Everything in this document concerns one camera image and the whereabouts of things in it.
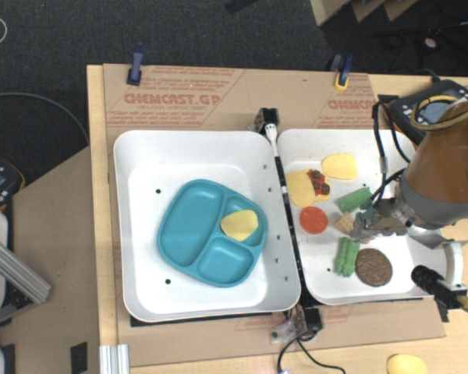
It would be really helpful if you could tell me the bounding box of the white plastic tray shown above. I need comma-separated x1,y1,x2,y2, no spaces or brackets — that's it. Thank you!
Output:
275,128,450,306
112,129,302,323

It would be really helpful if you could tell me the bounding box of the black cylinder on white bracket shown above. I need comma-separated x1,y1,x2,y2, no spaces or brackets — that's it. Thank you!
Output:
410,239,468,316

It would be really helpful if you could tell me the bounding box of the black block with thin wires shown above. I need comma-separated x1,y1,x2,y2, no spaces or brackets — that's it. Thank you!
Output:
257,107,280,132
302,307,324,333

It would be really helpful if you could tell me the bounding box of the yellow potato chip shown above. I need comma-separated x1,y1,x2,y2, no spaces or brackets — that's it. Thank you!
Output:
386,353,428,374
321,153,359,182
220,209,260,243
285,170,317,210

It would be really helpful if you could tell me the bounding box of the thin black and white rod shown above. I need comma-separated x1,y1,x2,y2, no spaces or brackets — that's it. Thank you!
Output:
264,124,307,308

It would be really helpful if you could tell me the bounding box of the brown round biscuit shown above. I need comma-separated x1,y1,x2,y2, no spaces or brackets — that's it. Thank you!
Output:
354,248,394,288

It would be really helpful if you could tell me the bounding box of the green asparagus bundle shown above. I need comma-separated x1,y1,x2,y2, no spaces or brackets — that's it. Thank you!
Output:
337,186,374,213
333,236,361,278

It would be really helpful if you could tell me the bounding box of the red tomato slice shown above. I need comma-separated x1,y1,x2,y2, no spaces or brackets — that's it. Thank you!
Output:
299,206,330,235

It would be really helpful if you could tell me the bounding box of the tan waffle biscuit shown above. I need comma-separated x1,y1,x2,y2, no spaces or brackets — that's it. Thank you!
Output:
334,211,356,235

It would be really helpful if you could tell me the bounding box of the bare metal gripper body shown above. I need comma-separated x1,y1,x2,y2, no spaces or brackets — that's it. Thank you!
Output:
372,198,419,238

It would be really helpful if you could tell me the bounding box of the brown cardboard board, red print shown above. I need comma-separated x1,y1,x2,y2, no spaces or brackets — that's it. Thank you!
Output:
102,63,448,368

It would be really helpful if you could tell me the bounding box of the pizza slice with brown toppings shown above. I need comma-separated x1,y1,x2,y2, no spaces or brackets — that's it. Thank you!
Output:
306,168,332,204

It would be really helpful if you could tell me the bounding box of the blue divided plate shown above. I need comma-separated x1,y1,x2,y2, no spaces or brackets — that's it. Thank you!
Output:
156,178,269,288

